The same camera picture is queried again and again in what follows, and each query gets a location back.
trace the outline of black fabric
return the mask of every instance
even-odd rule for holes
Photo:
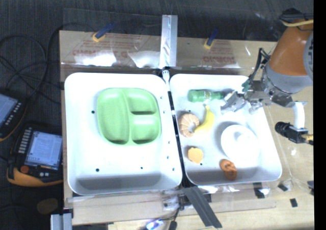
[[[0,0],[0,39],[9,35],[25,35],[37,40],[47,51],[51,42],[48,71],[40,86],[40,93],[26,115],[26,120],[61,126],[59,86],[58,35],[53,32],[64,23],[64,9],[84,9],[118,13],[162,16],[178,15],[178,35],[206,38],[216,27],[219,39],[276,41],[284,30],[278,21],[283,10],[296,8],[313,13],[314,0]],[[80,25],[71,30],[89,31]],[[44,60],[40,46],[29,38],[16,37],[0,43],[0,89],[9,88],[30,95],[38,85],[29,85],[12,73],[29,64]],[[22,73],[42,78],[44,64],[25,69]],[[16,135],[0,142],[0,156],[8,157]],[[62,185],[48,188],[23,188],[10,185],[6,178],[5,162],[0,160],[0,230],[49,229],[49,215],[41,215],[36,204],[55,197],[62,205]]]

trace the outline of lcd screen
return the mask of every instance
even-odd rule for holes
[[[62,136],[34,131],[25,165],[47,166],[58,170],[62,151]]]
[[[9,113],[18,103],[17,99],[0,94],[0,126],[2,126],[8,118]]]

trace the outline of brown toy food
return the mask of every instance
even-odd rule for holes
[[[237,169],[233,162],[227,159],[222,159],[220,161],[220,168],[228,180],[235,180],[237,176]]]
[[[203,157],[204,152],[200,148],[191,147],[188,150],[188,158],[197,164],[200,164],[200,162],[203,160]]]
[[[195,124],[196,127],[199,126],[198,117],[192,113],[183,114],[178,120],[180,133],[186,138],[190,138],[194,135],[194,133],[189,130],[192,124]]]

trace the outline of yellow banana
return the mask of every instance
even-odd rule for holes
[[[209,105],[206,105],[205,108],[206,108],[206,117],[205,117],[205,120],[204,120],[204,122],[202,124],[200,124],[194,130],[194,133],[203,134],[203,133],[206,133],[207,131],[209,131],[213,127],[214,120],[215,120],[215,115],[209,109]]]

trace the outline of green divided tray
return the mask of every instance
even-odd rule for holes
[[[138,88],[108,88],[97,99],[101,136],[121,145],[154,142],[161,134],[161,119],[152,93]]]

